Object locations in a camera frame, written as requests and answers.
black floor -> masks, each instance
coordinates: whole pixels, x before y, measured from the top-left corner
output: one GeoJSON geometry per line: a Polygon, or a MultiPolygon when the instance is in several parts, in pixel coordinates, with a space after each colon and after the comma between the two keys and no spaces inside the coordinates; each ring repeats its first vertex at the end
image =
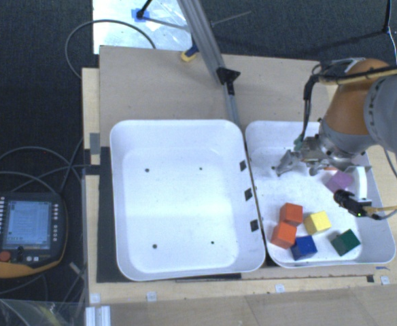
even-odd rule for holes
{"type": "MultiPolygon", "coordinates": [[[[223,53],[330,60],[375,57],[395,63],[389,35],[381,32],[387,0],[202,0],[210,20],[251,11],[215,26],[223,53]]],[[[80,82],[64,57],[68,34],[92,19],[92,0],[0,0],[0,155],[22,146],[52,149],[70,159],[82,138],[80,82]]],[[[397,47],[397,0],[392,35],[397,47]]],[[[77,68],[97,65],[91,28],[75,35],[70,57],[77,68]]],[[[82,150],[76,164],[82,163],[82,150]]],[[[19,151],[0,170],[40,175],[65,163],[40,150],[19,151]]],[[[47,181],[59,189],[64,173],[47,181]]],[[[0,176],[0,191],[25,178],[0,176]]],[[[32,185],[28,190],[42,190],[32,185]]],[[[70,268],[84,267],[80,184],[70,177],[63,193],[70,236],[62,264],[31,284],[0,297],[77,301],[82,280],[70,268]]],[[[0,280],[0,292],[32,278],[0,280]]]]}

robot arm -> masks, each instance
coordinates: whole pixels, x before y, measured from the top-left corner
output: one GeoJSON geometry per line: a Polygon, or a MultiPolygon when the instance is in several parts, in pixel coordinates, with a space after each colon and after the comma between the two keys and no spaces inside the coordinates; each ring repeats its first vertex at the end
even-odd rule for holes
{"type": "MultiPolygon", "coordinates": [[[[366,59],[347,75],[366,74],[386,66],[379,60],[366,59]]],[[[376,144],[395,152],[397,159],[397,74],[339,85],[318,134],[303,135],[294,151],[282,158],[276,168],[278,175],[289,171],[295,161],[306,163],[311,175],[328,166],[345,171],[357,154],[376,144]]]]}

yellow block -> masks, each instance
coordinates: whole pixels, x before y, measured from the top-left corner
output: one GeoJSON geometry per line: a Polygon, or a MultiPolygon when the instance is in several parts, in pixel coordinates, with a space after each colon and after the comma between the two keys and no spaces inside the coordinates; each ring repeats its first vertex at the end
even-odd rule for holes
{"type": "Polygon", "coordinates": [[[305,218],[304,225],[310,235],[328,230],[328,228],[332,227],[332,224],[330,223],[325,211],[310,214],[305,218]]]}

block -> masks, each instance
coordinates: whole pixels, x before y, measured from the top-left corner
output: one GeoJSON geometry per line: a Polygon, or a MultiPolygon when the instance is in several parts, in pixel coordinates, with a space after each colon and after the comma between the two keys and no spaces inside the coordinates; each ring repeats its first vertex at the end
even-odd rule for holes
{"type": "Polygon", "coordinates": [[[271,243],[289,249],[295,243],[296,227],[285,222],[280,222],[274,227],[271,243]]]}
{"type": "Polygon", "coordinates": [[[330,223],[325,211],[310,214],[305,218],[304,225],[306,227],[307,233],[309,233],[311,236],[315,233],[328,230],[328,228],[332,227],[332,224],[330,223]]]}
{"type": "Polygon", "coordinates": [[[280,222],[286,222],[298,226],[303,222],[303,207],[301,205],[285,203],[280,208],[280,222]]]}
{"type": "Polygon", "coordinates": [[[360,245],[360,241],[352,230],[339,234],[331,243],[339,256],[344,256],[344,254],[360,245]]]}
{"type": "Polygon", "coordinates": [[[294,256],[294,259],[297,261],[315,255],[318,250],[316,249],[312,236],[300,236],[295,238],[295,244],[291,246],[291,252],[292,256],[294,256]]]}
{"type": "Polygon", "coordinates": [[[333,193],[338,189],[346,189],[354,182],[350,174],[338,170],[330,180],[326,183],[326,187],[333,193]]]}

green block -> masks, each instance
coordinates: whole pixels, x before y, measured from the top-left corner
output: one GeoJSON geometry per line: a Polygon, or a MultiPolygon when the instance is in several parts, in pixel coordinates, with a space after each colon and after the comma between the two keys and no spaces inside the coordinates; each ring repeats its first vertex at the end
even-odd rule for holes
{"type": "Polygon", "coordinates": [[[346,232],[338,235],[331,241],[331,243],[339,256],[344,256],[344,254],[360,245],[360,241],[352,230],[347,230],[346,232]]]}

